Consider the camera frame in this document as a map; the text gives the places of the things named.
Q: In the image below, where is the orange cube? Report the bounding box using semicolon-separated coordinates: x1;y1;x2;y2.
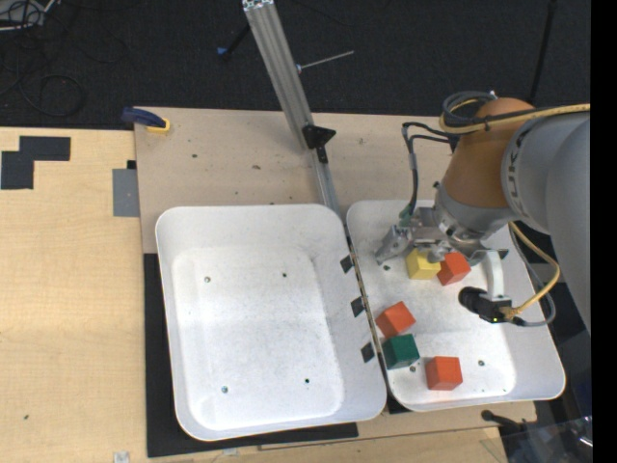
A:
423;355;465;392
374;300;417;340
435;251;472;287

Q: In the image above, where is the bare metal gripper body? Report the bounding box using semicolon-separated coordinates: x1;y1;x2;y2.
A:
398;205;484;260

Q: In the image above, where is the green cube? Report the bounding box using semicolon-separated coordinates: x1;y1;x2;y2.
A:
381;333;421;371

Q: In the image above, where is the black cylinder on white bracket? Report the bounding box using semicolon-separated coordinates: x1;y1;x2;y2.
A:
457;249;514;325

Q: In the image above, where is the pale brown flat board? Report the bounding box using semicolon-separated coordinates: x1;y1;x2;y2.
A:
133;107;539;452

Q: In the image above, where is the white plastic tray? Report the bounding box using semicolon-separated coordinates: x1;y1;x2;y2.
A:
345;199;567;414
154;203;389;443

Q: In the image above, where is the yellow cube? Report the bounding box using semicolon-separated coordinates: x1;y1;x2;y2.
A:
405;248;443;281

